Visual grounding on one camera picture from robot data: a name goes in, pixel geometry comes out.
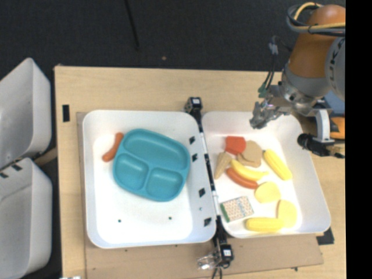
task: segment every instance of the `black floor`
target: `black floor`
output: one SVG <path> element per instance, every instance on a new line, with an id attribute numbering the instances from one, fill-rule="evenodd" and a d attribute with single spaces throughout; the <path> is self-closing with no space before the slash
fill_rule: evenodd
<path id="1" fill-rule="evenodd" d="M 52 85 L 59 63 L 266 71 L 269 39 L 296 40 L 287 9 L 308 1 L 346 7 L 346 0 L 128 0 L 137 48 L 124 0 L 0 0 L 0 79 L 27 57 Z M 278 69 L 288 57 L 280 50 Z M 28 279 L 60 275 L 56 160 L 43 169 L 55 187 L 53 254 Z"/>

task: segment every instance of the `orange sausage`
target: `orange sausage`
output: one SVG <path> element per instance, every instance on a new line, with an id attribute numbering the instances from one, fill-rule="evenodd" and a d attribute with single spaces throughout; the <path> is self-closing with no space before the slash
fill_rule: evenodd
<path id="1" fill-rule="evenodd" d="M 117 149 L 119 147 L 119 144 L 120 144 L 121 140 L 123 139 L 123 137 L 124 137 L 124 134 L 123 133 L 117 133 L 117 134 L 115 134 L 115 141 L 114 141 L 113 146 L 111 147 L 110 150 L 108 150 L 102 156 L 102 160 L 104 162 L 108 162 L 108 161 L 111 161 L 112 159 L 114 159 L 115 154 L 116 154 L 116 151 L 117 151 Z"/>
<path id="2" fill-rule="evenodd" d="M 250 189 L 256 189 L 258 187 L 258 183 L 256 181 L 244 179 L 232 167 L 229 167 L 226 170 L 226 173 L 230 179 L 232 179 L 235 183 L 239 184 L 240 186 Z"/>

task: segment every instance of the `electrical wire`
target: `electrical wire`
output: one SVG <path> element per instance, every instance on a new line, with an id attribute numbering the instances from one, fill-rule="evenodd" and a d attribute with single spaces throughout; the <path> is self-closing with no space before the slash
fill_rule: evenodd
<path id="1" fill-rule="evenodd" d="M 220 271 L 220 279 L 222 279 L 222 268 L 221 267 L 215 267 L 214 268 L 214 272 L 213 272 L 213 275 L 212 275 L 212 278 L 211 279 L 214 279 L 215 278 L 218 270 Z"/>
<path id="2" fill-rule="evenodd" d="M 298 17 L 304 10 L 315 10 L 322 7 L 322 4 L 307 2 L 301 5 L 294 5 L 287 10 L 287 25 L 292 31 L 299 33 L 310 33 L 319 35 L 331 35 L 344 37 L 346 35 L 346 23 L 331 23 L 323 25 L 307 25 L 298 20 Z"/>
<path id="3" fill-rule="evenodd" d="M 277 56 L 278 56 L 278 45 L 277 43 L 280 42 L 288 51 L 292 51 L 292 48 L 290 48 L 285 42 L 279 37 L 274 35 L 271 38 L 271 41 L 269 43 L 269 48 L 271 50 L 271 68 L 266 76 L 265 81 L 263 82 L 264 89 L 268 90 L 269 86 L 271 85 L 271 82 L 274 78 L 274 73 L 275 73 L 275 67 L 276 67 L 276 61 L 277 61 Z"/>

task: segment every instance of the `white plastic tray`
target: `white plastic tray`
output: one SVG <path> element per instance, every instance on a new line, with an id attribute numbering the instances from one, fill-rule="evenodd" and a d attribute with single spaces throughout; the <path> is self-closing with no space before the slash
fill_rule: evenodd
<path id="1" fill-rule="evenodd" d="M 293 228 L 283 229 L 270 235 L 322 233 L 331 223 L 330 213 L 324 199 L 321 186 L 314 169 L 310 153 L 303 150 L 297 143 L 297 137 L 302 133 L 301 125 L 293 116 L 283 116 L 268 123 L 268 126 L 255 130 L 249 124 L 252 118 L 250 112 L 209 112 L 202 119 L 206 145 L 212 170 L 216 167 L 218 153 L 224 151 L 225 138 L 228 135 L 243 136 L 246 140 L 257 142 L 262 149 L 271 148 L 287 163 L 293 174 L 293 180 L 283 181 L 278 178 L 269 166 L 262 160 L 258 170 L 269 170 L 270 175 L 264 176 L 259 184 L 274 181 L 282 199 L 292 201 L 298 209 L 298 221 Z M 219 203 L 247 196 L 253 207 L 254 214 L 250 217 L 275 217 L 277 202 L 261 204 L 254 197 L 254 190 L 244 188 L 232 182 L 226 174 L 214 181 Z M 248 231 L 244 220 L 226 222 L 226 231 L 237 238 L 262 237 L 264 233 Z"/>
<path id="2" fill-rule="evenodd" d="M 81 171 L 87 234 L 101 248 L 204 242 L 216 231 L 216 213 L 195 119 L 183 112 L 95 110 L 80 125 Z M 104 162 L 117 132 L 144 128 L 182 143 L 191 162 L 186 184 L 175 199 L 157 202 L 120 188 Z"/>

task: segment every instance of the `toy banana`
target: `toy banana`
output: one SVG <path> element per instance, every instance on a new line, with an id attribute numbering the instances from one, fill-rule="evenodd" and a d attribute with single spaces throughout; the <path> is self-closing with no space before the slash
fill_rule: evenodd
<path id="1" fill-rule="evenodd" d="M 292 172 L 289 170 L 288 166 L 273 150 L 265 150 L 263 152 L 263 158 L 282 180 L 289 180 L 292 178 Z"/>
<path id="2" fill-rule="evenodd" d="M 230 166 L 243 178 L 252 181 L 259 181 L 263 176 L 269 174 L 268 171 L 257 171 L 251 170 L 244 165 L 242 165 L 239 161 L 233 159 L 230 162 Z"/>

